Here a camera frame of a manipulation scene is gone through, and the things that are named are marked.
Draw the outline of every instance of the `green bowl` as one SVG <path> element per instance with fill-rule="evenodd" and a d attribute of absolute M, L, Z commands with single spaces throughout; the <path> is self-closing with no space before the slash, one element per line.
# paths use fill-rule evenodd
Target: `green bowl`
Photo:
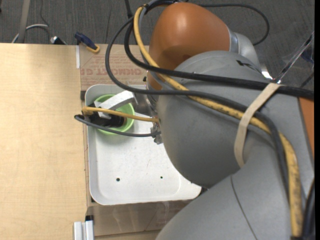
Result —
<path fill-rule="evenodd" d="M 105 95 L 100 96 L 99 98 L 97 98 L 95 101 L 96 102 L 105 102 L 107 99 L 111 98 L 112 96 L 114 96 L 114 94 L 105 94 Z M 135 114 L 134 107 L 130 103 L 117 108 L 116 111 L 120 111 L 120 112 L 127 113 L 127 114 L 130 114 L 130 115 L 134 115 Z M 110 129 L 124 133 L 124 132 L 128 131 L 132 127 L 132 125 L 134 124 L 134 121 L 135 120 L 133 120 L 131 118 L 127 118 L 126 122 L 122 126 L 120 126 L 120 127 L 110 127 Z M 116 135 L 116 133 L 109 132 L 109 131 L 106 131 L 106 130 L 101 130 L 101 129 L 97 129 L 97 130 L 100 131 L 101 133 L 105 134 L 105 135 Z"/>

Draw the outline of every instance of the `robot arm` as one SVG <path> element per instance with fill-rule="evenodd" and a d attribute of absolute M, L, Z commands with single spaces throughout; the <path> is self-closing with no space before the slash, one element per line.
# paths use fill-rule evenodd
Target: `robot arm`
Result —
<path fill-rule="evenodd" d="M 159 1 L 150 2 L 149 8 L 161 4 Z M 244 166 L 240 167 L 234 155 L 239 119 L 260 94 L 261 88 L 257 87 L 269 83 L 262 75 L 255 49 L 245 36 L 233 33 L 202 7 L 164 1 L 171 5 L 154 28 L 149 54 L 143 51 L 141 42 L 140 48 L 150 63 L 146 67 L 171 70 L 176 78 L 149 71 L 147 90 L 134 90 L 117 81 L 110 69 L 108 55 L 117 35 L 106 52 L 110 78 L 125 90 L 147 95 L 152 111 L 149 115 L 158 117 L 155 124 L 161 130 L 172 164 L 186 179 L 208 189 L 179 212 L 157 240 L 302 236 L 303 205 L 309 200 L 315 176 L 312 149 L 306 141 L 310 135 L 302 112 L 305 106 L 297 97 L 305 93 L 295 89 L 292 96 L 291 89 L 279 88 L 254 114 L 255 119 L 265 122 L 263 125 L 271 134 L 259 123 L 248 127 Z M 136 38 L 138 18 L 139 13 L 134 18 Z M 127 37 L 125 48 L 129 52 Z M 286 158 L 279 161 L 284 153 Z M 291 165 L 286 169 L 286 160 L 292 158 L 298 164 L 295 174 L 291 173 Z"/>

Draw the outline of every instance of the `gray carpet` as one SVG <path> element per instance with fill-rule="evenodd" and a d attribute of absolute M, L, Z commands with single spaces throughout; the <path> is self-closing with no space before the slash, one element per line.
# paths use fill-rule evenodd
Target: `gray carpet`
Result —
<path fill-rule="evenodd" d="M 134 12 L 150 0 L 129 0 Z M 269 20 L 270 32 L 264 42 L 255 46 L 259 60 L 270 74 L 279 74 L 294 52 L 315 28 L 315 0 L 188 0 L 196 4 L 244 3 L 262 11 Z M 27 26 L 43 24 L 41 0 L 31 0 Z M 19 31 L 23 0 L 2 0 L 0 13 L 0 42 L 10 43 Z M 141 34 L 145 44 L 162 9 L 148 13 Z M 255 12 L 238 7 L 210 8 L 228 27 L 247 36 L 253 43 L 263 37 L 266 25 Z M 124 0 L 43 0 L 42 15 L 49 23 L 49 34 L 40 28 L 26 32 L 25 43 L 48 44 L 49 37 L 59 36 L 75 45 L 75 32 L 81 32 L 96 43 L 108 43 L 112 35 L 128 18 Z M 117 44 L 123 44 L 124 33 Z M 310 65 L 297 66 L 285 77 L 299 86 L 312 73 Z M 313 88 L 312 79 L 305 87 Z"/>

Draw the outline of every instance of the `black wire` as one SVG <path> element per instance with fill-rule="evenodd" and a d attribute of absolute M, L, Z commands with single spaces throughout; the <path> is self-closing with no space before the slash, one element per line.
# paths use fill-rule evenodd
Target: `black wire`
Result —
<path fill-rule="evenodd" d="M 110 53 L 111 53 L 111 49 L 112 46 L 116 40 L 116 38 L 118 37 L 118 35 L 123 31 L 123 29 L 133 21 L 133 17 L 131 17 L 130 19 L 128 19 L 122 26 L 121 28 L 116 32 L 116 34 L 113 36 L 112 40 L 110 41 L 110 43 L 107 46 L 106 49 L 106 53 L 105 53 L 105 68 L 106 68 L 106 72 L 108 73 L 110 79 L 120 88 L 133 92 L 133 93 L 139 93 L 139 94 L 147 94 L 147 95 L 174 95 L 174 96 L 198 96 L 201 98 L 205 98 L 205 99 L 209 99 L 209 100 L 213 100 L 213 101 L 217 101 L 223 105 L 226 105 L 228 107 L 232 107 L 235 108 L 236 110 L 239 111 L 246 111 L 247 107 L 239 104 L 235 101 L 223 98 L 221 96 L 217 96 L 214 94 L 210 94 L 210 93 L 205 93 L 205 92 L 200 92 L 200 91 L 194 91 L 194 90 L 145 90 L 145 89 L 137 89 L 137 88 L 133 88 L 130 86 L 127 86 L 125 84 L 123 84 L 122 82 L 120 82 L 112 73 L 111 67 L 110 67 Z M 279 136 L 279 132 L 277 130 L 277 127 L 275 126 L 275 124 L 272 122 L 271 119 L 269 119 L 267 116 L 265 116 L 264 114 L 262 114 L 261 112 L 256 112 L 254 114 L 254 116 L 258 119 L 260 119 L 261 121 L 263 121 L 269 128 L 270 130 L 270 134 L 271 134 L 271 138 L 274 142 L 274 147 L 277 153 L 277 158 L 278 158 L 278 164 L 280 166 L 280 173 L 281 173 L 281 178 L 282 178 L 282 182 L 286 191 L 286 195 L 288 198 L 288 189 L 289 189 L 289 184 L 288 184 L 288 169 L 287 169 L 287 163 L 286 163 L 286 157 L 284 154 L 284 150 L 283 150 L 283 146 L 282 146 L 282 142 Z"/>
<path fill-rule="evenodd" d="M 129 0 L 124 0 L 124 2 L 125 2 L 126 13 L 127 13 L 128 19 L 130 19 L 133 16 L 133 14 L 132 14 L 132 11 L 130 8 Z"/>
<path fill-rule="evenodd" d="M 172 0 L 159 0 L 157 2 L 154 2 L 152 4 L 147 4 L 145 7 L 146 7 L 146 12 L 144 15 L 146 15 L 150 10 L 154 9 L 155 7 L 158 7 L 160 5 L 172 5 L 174 4 L 175 1 L 172 1 Z"/>
<path fill-rule="evenodd" d="M 312 234 L 315 234 L 316 230 L 316 195 L 315 195 L 315 179 L 311 184 L 308 198 L 306 200 L 305 210 L 304 210 L 304 219 L 302 227 L 302 236 L 308 237 Z"/>
<path fill-rule="evenodd" d="M 303 88 L 306 86 L 307 83 L 310 82 L 310 80 L 315 76 L 315 72 L 313 71 L 306 80 L 304 80 L 304 82 L 300 85 L 300 88 Z"/>
<path fill-rule="evenodd" d="M 266 88 L 266 86 L 269 84 L 269 82 L 259 82 L 259 81 L 252 81 L 252 80 L 246 80 L 246 79 L 238 79 L 238 78 L 232 78 L 232 77 L 223 77 L 223 76 L 215 76 L 215 75 L 208 75 L 208 74 L 198 74 L 198 73 L 188 73 L 188 72 L 182 72 L 177 70 L 168 70 L 160 67 L 151 66 L 149 64 L 146 64 L 140 60 L 138 60 L 131 52 L 130 46 L 129 46 L 129 39 L 130 39 L 130 33 L 132 31 L 132 24 L 129 26 L 129 35 L 126 35 L 124 39 L 124 50 L 129 57 L 129 59 L 136 64 L 137 66 L 144 68 L 146 70 L 177 77 L 177 78 L 185 78 L 190 80 L 197 80 L 197 81 L 204 81 L 209 83 L 219 83 L 219 84 L 226 84 L 226 85 L 232 85 L 234 87 L 242 87 L 242 88 L 248 88 L 248 89 L 258 89 L 263 90 Z M 291 86 L 280 86 L 277 91 L 279 94 L 286 94 L 296 97 L 304 97 L 308 99 L 314 99 L 314 92 L 307 89 L 302 88 L 296 88 Z"/>
<path fill-rule="evenodd" d="M 106 132 L 110 132 L 110 133 L 118 134 L 118 135 L 122 135 L 122 136 L 127 136 L 127 137 L 155 137 L 156 135 L 161 134 L 160 131 L 152 132 L 152 133 L 137 134 L 137 133 L 129 133 L 129 132 L 122 132 L 122 131 L 118 131 L 118 130 L 113 130 L 108 127 L 103 127 L 101 125 L 89 122 L 89 121 L 85 120 L 83 118 L 83 115 L 81 115 L 81 114 L 75 115 L 74 119 L 78 120 L 81 123 L 86 124 L 87 126 L 91 126 L 91 127 L 94 127 L 94 128 L 106 131 Z"/>
<path fill-rule="evenodd" d="M 110 25 L 110 18 L 112 13 L 112 6 L 110 7 L 109 13 L 107 15 L 107 23 L 106 23 L 106 31 L 105 31 L 105 43 L 108 43 L 108 32 L 109 32 L 109 25 Z"/>
<path fill-rule="evenodd" d="M 257 12 L 258 14 L 261 15 L 261 17 L 263 18 L 263 20 L 265 21 L 265 25 L 266 25 L 266 31 L 264 36 L 257 42 L 255 42 L 253 45 L 256 46 L 260 43 L 262 43 L 268 36 L 269 31 L 270 31 L 270 24 L 268 21 L 268 18 L 263 14 L 262 11 L 258 10 L 257 8 L 248 5 L 248 4 L 243 4 L 243 3 L 218 3 L 218 4 L 198 4 L 201 7 L 205 7 L 205 8 L 215 8 L 215 7 L 243 7 L 243 8 L 248 8 L 251 9 L 255 12 Z"/>

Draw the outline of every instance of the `white tray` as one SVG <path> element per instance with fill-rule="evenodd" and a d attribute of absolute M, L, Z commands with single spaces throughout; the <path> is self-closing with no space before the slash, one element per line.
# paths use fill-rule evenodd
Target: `white tray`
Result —
<path fill-rule="evenodd" d="M 93 85 L 85 94 L 85 104 L 121 91 L 116 85 Z M 128 132 L 150 133 L 151 127 L 150 122 L 135 120 Z M 201 191 L 174 168 L 164 145 L 157 145 L 152 137 L 105 135 L 88 127 L 87 138 L 90 193 L 101 205 L 192 200 Z"/>

